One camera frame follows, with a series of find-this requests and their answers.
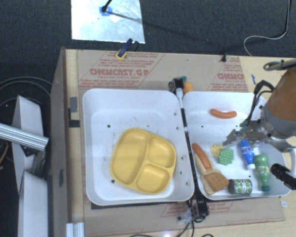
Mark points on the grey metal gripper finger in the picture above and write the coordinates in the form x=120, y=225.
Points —
x=235, y=133
x=229, y=142

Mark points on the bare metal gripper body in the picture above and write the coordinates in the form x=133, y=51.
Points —
x=260, y=131

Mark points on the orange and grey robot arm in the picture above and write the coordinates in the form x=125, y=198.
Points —
x=289, y=95

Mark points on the green grapes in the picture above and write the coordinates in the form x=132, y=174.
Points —
x=226, y=156

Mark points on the yellow lumpy toy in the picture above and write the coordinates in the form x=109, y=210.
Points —
x=215, y=149

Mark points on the white plastic tray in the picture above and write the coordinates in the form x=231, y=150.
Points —
x=212, y=130
x=108, y=107

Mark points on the blue bottle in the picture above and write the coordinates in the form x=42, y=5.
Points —
x=246, y=153

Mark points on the orange sausage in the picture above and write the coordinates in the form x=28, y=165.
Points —
x=223, y=113

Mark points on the hot dog in bun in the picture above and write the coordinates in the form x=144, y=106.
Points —
x=202, y=155

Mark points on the green bottle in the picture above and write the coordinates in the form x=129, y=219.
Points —
x=261, y=169

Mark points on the brown waffle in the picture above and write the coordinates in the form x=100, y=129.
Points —
x=218, y=180

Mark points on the thin black and white rod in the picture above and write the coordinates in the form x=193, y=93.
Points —
x=186, y=130

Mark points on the green can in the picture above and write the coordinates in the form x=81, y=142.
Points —
x=240, y=186

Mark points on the tan bread slice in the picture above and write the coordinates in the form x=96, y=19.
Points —
x=207, y=187

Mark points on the orange carrot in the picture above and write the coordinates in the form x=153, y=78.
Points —
x=188, y=87

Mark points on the yellow divided plate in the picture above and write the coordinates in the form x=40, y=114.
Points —
x=138, y=157

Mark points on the brown cardboard board, red print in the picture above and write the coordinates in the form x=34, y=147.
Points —
x=143, y=68

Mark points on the black cylinder on white bracket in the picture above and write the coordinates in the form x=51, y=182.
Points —
x=284, y=174

